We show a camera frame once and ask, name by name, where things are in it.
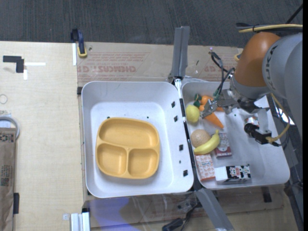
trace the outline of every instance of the small carton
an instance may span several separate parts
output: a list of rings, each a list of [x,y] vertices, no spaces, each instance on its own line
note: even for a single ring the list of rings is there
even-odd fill
[[[210,154],[195,155],[195,160],[200,180],[215,178],[215,170]]]
[[[216,158],[232,156],[229,140],[226,133],[219,133],[220,143],[214,149]]]
[[[251,181],[249,165],[215,168],[217,184],[234,184]]]

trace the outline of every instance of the wooden table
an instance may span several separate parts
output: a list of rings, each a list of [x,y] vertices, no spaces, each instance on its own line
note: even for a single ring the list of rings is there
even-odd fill
[[[0,94],[8,98],[7,103],[0,104],[0,110],[11,112],[20,126],[15,178],[15,192],[20,194],[20,203],[19,214],[14,215],[14,230],[68,231],[69,215],[81,213],[88,197],[83,196],[85,185],[73,44],[3,41],[0,45],[1,57],[14,55],[21,56],[26,63],[46,63],[45,66],[28,66],[27,80],[23,74],[16,73],[14,63],[0,63]],[[275,205],[282,203],[279,208],[263,209],[265,205],[262,204],[258,209],[263,211],[248,212],[247,206],[243,212],[236,213],[243,201],[241,194],[229,204],[228,199],[232,199],[233,194],[223,191],[222,203],[235,230],[296,230],[287,196],[283,191],[274,189],[273,192],[276,193],[276,197],[272,195],[273,200],[279,198]],[[214,230],[207,217],[193,218],[186,229],[196,230],[200,225],[205,230]],[[159,230],[162,223],[136,224],[135,227]],[[123,229],[109,227],[105,230]]]

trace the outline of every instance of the carrot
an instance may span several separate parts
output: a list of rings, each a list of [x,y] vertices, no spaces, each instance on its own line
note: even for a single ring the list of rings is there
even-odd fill
[[[206,104],[206,102],[207,102],[207,100],[213,100],[213,98],[211,98],[210,96],[206,96],[206,95],[203,95],[202,97],[201,97],[201,100],[200,100],[200,104],[201,105],[205,105]],[[223,108],[222,107],[217,107],[217,109],[216,109],[217,111],[223,111]]]
[[[215,124],[216,126],[220,128],[224,128],[223,124],[221,123],[221,121],[218,119],[218,117],[214,113],[207,115],[205,119],[207,119],[208,121],[210,121],[211,123]]]

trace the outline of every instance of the black cable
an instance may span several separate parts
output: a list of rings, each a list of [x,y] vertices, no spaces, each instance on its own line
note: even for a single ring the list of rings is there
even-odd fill
[[[253,25],[247,24],[247,23],[242,23],[242,22],[238,22],[236,23],[236,27],[252,27]]]
[[[295,16],[297,16],[297,14],[301,11],[302,8],[303,4],[300,5],[299,8],[294,12],[294,14],[289,18],[289,20],[287,20],[286,24],[289,24],[295,18]]]
[[[189,220],[191,219],[191,215],[192,215],[192,212],[195,210],[195,208],[197,207],[198,205],[195,205],[190,211],[188,211],[187,213],[186,213],[186,217],[185,217],[185,222],[184,222],[184,224],[183,224],[183,226],[182,226],[182,228],[181,228],[181,230],[180,231],[183,231],[184,230],[184,228],[185,228],[185,226],[187,225],[187,223],[189,222]]]
[[[210,51],[209,54],[211,54],[211,58],[213,60],[213,62],[218,66],[220,67],[221,69],[221,83],[220,85],[218,86],[217,90],[217,95],[220,95],[221,91],[222,91],[222,87],[223,87],[223,83],[225,82],[225,80],[229,77],[230,73],[232,71],[234,71],[234,68],[231,68],[229,70],[226,70],[224,67],[223,67],[223,64],[222,64],[222,61],[221,61],[221,58],[213,51]]]
[[[286,28],[281,27],[281,28],[258,30],[257,32],[273,32],[273,33],[277,33],[277,32],[297,32],[297,33],[301,33],[301,32],[303,32],[303,29],[298,28],[298,27],[286,27]]]

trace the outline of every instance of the metal bracket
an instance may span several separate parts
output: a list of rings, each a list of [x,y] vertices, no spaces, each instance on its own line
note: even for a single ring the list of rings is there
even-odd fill
[[[197,190],[196,196],[199,199],[203,209],[211,219],[217,231],[233,231],[234,228],[230,223],[227,215],[220,206],[213,192],[209,189],[202,188]]]
[[[170,83],[174,78],[182,79],[185,76],[189,33],[189,26],[175,28],[172,69],[168,77]]]
[[[82,214],[73,213],[70,218],[70,231],[90,231],[90,214],[83,212]]]

